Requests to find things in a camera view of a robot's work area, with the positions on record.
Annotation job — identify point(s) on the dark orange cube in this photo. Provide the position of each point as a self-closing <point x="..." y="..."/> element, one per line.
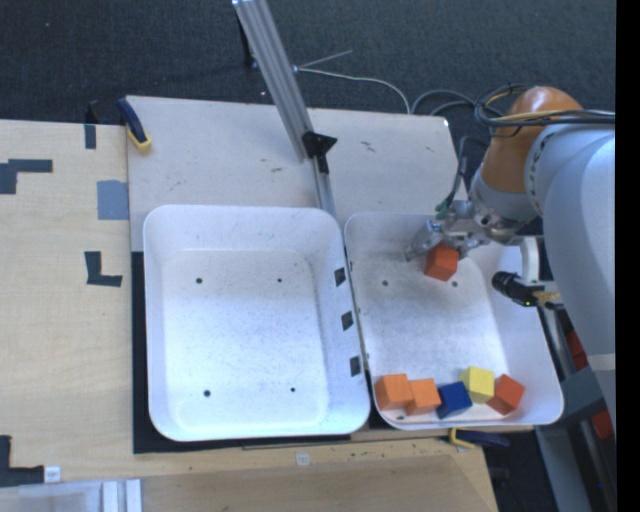
<point x="506" y="395"/>
<point x="442" y="263"/>

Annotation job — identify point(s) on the light orange cube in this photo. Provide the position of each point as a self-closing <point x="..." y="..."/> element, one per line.
<point x="392" y="391"/>
<point x="425" y="397"/>

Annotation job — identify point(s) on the thin rod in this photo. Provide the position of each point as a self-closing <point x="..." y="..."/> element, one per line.
<point x="326" y="192"/>

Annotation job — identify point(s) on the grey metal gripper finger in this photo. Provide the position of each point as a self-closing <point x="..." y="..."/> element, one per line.
<point x="422" y="242"/>
<point x="468" y="245"/>

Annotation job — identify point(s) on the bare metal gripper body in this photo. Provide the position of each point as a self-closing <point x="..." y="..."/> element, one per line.
<point x="470" y="225"/>

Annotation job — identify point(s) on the pale flat board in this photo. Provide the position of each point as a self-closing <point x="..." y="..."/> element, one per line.
<point x="225" y="155"/>

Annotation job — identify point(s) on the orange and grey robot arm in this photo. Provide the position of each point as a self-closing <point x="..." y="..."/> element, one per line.
<point x="575" y="210"/>

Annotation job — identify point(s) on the blue cube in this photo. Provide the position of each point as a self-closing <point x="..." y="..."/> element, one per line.
<point x="454" y="400"/>

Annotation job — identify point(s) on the black cylinder on white bracket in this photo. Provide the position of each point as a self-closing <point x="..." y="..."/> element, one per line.
<point x="515" y="287"/>

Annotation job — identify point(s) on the yellow cube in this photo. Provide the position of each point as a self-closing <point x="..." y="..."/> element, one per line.
<point x="478" y="384"/>

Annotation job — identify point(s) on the white plastic tray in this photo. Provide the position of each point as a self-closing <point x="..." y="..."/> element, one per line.
<point x="430" y="330"/>
<point x="245" y="325"/>

